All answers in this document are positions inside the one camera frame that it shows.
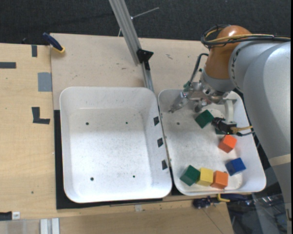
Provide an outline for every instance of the yellow block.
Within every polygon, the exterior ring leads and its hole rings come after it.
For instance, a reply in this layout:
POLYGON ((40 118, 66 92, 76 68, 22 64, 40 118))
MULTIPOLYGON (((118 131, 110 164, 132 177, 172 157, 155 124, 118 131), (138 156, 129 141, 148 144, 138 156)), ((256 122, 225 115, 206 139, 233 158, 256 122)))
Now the yellow block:
POLYGON ((210 186, 213 183, 213 174, 214 171, 212 169, 208 169, 205 167, 202 167, 200 169, 200 177, 196 181, 198 185, 203 185, 203 186, 210 186))

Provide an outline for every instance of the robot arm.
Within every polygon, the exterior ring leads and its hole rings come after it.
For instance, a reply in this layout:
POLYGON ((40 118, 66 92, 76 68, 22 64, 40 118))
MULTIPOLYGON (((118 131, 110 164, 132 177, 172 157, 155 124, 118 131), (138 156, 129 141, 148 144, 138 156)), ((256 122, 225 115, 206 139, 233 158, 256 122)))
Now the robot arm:
POLYGON ((201 41, 210 51, 200 81, 193 82, 194 69, 171 111, 192 101, 198 112, 207 104, 224 104, 233 89, 243 93, 249 120, 280 184, 292 233, 291 39, 221 25, 205 32, 201 41), (207 41, 216 31, 217 38, 207 41))

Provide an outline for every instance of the metal rod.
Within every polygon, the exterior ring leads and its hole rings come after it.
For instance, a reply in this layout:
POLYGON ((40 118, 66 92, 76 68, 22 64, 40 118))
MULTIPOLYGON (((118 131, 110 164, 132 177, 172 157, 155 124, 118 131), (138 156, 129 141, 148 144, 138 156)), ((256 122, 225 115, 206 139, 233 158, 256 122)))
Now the metal rod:
POLYGON ((131 19, 134 19, 134 18, 137 18, 137 17, 139 17, 139 16, 145 15, 146 13, 150 13, 150 12, 152 12, 152 11, 154 11, 154 10, 158 10, 159 8, 160 8, 160 7, 157 7, 157 8, 154 8, 154 9, 151 9, 151 10, 148 10, 148 11, 145 11, 145 12, 143 12, 143 13, 137 14, 137 15, 131 17, 131 19))
POLYGON ((147 70, 144 62, 142 63, 143 75, 145 78, 145 87, 154 92, 151 71, 147 70))
POLYGON ((129 47, 130 53, 136 65, 139 64, 139 59, 136 54, 138 49, 141 49, 137 33, 131 21, 125 0, 109 0, 109 3, 114 11, 116 20, 122 30, 125 41, 129 47))

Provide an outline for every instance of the white plastic tray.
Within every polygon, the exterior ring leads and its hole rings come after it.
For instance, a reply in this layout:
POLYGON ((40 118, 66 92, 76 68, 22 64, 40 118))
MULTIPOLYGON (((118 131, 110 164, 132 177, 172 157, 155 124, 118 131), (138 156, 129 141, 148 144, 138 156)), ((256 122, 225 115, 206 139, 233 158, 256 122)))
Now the white plastic tray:
MULTIPOLYGON (((174 113, 168 112, 171 104, 181 91, 167 89, 159 94, 159 107, 166 136, 167 151, 177 189, 185 195, 249 193, 263 190, 266 186, 266 176, 253 136, 234 136, 237 138, 235 148, 229 153, 222 151, 218 148, 218 143, 224 135, 217 135, 211 124, 202 129, 196 123, 195 118, 206 109, 214 117, 224 117, 226 115, 225 106, 213 103, 204 107, 201 112, 195 113, 188 104, 174 113), (227 172, 225 164, 238 157, 243 160, 246 170, 229 176, 228 186, 224 190, 198 184, 188 186, 180 180, 180 176, 189 165, 196 169, 205 167, 214 171, 227 172)), ((237 122, 237 126, 249 126, 241 97, 237 93, 231 92, 227 98, 237 100, 233 105, 233 120, 237 122)))
POLYGON ((60 112, 63 185, 72 201, 151 199, 169 194, 172 181, 152 91, 69 87, 60 95, 60 112))

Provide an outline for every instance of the green block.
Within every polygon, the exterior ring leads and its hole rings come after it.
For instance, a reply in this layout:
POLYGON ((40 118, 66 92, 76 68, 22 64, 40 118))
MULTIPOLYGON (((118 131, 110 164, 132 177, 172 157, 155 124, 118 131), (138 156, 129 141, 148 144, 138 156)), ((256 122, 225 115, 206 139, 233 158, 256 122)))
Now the green block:
POLYGON ((195 121, 201 128, 204 128, 207 124, 211 123, 213 119, 214 116, 209 112, 209 110, 206 109, 195 118, 195 121))
POLYGON ((200 176, 200 171, 195 169, 193 166, 189 165, 188 168, 183 173, 183 175, 180 177, 180 179, 187 185, 191 186, 196 182, 199 176, 200 176))

